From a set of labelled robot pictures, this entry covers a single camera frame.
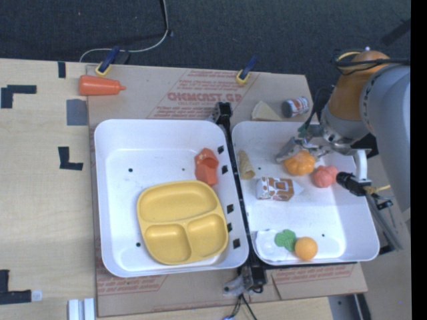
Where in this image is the black cylinder on white bracket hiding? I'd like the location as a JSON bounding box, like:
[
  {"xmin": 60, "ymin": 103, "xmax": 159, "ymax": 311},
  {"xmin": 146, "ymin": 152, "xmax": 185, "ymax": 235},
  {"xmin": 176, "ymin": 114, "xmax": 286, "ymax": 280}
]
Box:
[{"xmin": 336, "ymin": 148, "xmax": 373, "ymax": 197}]

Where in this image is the yellow divided plate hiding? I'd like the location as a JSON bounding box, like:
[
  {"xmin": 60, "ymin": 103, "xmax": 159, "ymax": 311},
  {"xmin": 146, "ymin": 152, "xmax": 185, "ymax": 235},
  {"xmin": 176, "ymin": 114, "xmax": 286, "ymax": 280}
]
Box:
[{"xmin": 135, "ymin": 179, "xmax": 230, "ymax": 266}]

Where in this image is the orange pumpkin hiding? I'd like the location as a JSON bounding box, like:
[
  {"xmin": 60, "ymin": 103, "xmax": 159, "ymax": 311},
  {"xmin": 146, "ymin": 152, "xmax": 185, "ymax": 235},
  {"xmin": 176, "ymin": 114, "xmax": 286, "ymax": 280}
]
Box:
[{"xmin": 284, "ymin": 149, "xmax": 316, "ymax": 177}]

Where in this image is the white plastic tray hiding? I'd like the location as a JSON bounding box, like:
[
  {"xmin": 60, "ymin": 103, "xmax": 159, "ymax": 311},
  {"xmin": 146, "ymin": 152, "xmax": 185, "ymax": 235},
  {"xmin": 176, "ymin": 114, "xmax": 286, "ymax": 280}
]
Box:
[
  {"xmin": 93, "ymin": 118, "xmax": 251, "ymax": 278},
  {"xmin": 231, "ymin": 121, "xmax": 381, "ymax": 267}
]

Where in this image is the orange squeeze bottle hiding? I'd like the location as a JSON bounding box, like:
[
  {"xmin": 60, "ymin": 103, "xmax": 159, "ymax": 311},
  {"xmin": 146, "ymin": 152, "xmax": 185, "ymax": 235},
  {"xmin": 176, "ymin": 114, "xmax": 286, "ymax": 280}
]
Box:
[{"xmin": 78, "ymin": 75, "xmax": 127, "ymax": 97}]

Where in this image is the white fried egg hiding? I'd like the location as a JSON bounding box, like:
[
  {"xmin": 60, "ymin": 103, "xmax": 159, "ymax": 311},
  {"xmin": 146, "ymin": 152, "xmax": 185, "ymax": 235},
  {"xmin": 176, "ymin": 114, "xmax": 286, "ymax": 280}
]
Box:
[{"xmin": 254, "ymin": 229, "xmax": 290, "ymax": 263}]

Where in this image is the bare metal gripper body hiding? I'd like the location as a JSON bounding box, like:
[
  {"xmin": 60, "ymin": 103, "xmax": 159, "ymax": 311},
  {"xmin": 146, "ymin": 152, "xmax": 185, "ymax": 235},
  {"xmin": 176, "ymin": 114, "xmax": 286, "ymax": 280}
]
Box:
[{"xmin": 301, "ymin": 124, "xmax": 356, "ymax": 156}]

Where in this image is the pink pumpkin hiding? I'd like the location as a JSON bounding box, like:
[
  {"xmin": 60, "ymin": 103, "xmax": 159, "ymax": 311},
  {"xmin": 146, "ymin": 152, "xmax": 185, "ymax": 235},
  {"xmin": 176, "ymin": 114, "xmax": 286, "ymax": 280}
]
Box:
[{"xmin": 312, "ymin": 165, "xmax": 339, "ymax": 189}]

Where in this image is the small red and white can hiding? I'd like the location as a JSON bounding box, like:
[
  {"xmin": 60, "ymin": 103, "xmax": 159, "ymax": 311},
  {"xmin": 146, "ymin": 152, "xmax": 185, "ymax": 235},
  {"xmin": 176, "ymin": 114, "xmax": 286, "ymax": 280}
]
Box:
[{"xmin": 281, "ymin": 95, "xmax": 311, "ymax": 119}]

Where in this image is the black block with thin wires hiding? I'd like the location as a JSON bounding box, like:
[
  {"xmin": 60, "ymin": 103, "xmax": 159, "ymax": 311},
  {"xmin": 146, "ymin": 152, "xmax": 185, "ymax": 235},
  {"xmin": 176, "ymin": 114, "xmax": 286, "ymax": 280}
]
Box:
[
  {"xmin": 237, "ymin": 264, "xmax": 268, "ymax": 293},
  {"xmin": 213, "ymin": 101, "xmax": 234, "ymax": 125}
]

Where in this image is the orange ball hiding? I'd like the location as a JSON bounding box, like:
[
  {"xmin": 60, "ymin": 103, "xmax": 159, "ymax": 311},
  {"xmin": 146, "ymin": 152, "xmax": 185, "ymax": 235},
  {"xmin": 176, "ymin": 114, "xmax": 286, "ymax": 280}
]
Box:
[{"xmin": 294, "ymin": 236, "xmax": 319, "ymax": 261}]

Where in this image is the thin black rod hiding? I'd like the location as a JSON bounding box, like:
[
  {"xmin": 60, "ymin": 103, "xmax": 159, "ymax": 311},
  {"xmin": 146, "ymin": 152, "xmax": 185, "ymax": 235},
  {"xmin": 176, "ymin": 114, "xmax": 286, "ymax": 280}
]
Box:
[{"xmin": 221, "ymin": 113, "xmax": 260, "ymax": 279}]

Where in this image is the brown cardboard board red print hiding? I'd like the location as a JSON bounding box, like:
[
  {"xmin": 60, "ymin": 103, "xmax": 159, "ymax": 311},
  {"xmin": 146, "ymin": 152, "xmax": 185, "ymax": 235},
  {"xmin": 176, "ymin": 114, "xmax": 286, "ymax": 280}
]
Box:
[{"xmin": 85, "ymin": 64, "xmax": 369, "ymax": 318}]

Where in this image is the pale yellow cheese wedge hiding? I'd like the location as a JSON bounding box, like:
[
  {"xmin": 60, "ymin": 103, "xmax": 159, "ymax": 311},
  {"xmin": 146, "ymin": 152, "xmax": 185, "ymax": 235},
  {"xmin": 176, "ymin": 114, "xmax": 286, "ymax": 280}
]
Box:
[{"xmin": 250, "ymin": 100, "xmax": 283, "ymax": 123}]

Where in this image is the green leafy vegetable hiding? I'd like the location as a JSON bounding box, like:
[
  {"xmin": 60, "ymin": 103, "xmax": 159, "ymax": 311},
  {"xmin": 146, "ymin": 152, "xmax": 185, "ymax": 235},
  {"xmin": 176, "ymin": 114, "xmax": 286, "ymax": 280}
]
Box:
[{"xmin": 274, "ymin": 229, "xmax": 298, "ymax": 252}]

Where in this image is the beige ice cream cone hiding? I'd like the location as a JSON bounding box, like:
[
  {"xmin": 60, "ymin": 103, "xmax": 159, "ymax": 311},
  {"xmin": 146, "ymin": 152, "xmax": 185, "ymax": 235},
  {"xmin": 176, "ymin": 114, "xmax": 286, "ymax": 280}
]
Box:
[{"xmin": 237, "ymin": 150, "xmax": 256, "ymax": 181}]

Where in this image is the brown and white milk carton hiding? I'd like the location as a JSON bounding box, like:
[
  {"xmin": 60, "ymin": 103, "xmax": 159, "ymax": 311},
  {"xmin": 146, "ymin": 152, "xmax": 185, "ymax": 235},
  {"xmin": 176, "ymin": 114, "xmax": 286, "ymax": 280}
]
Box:
[{"xmin": 256, "ymin": 176, "xmax": 305, "ymax": 201}]

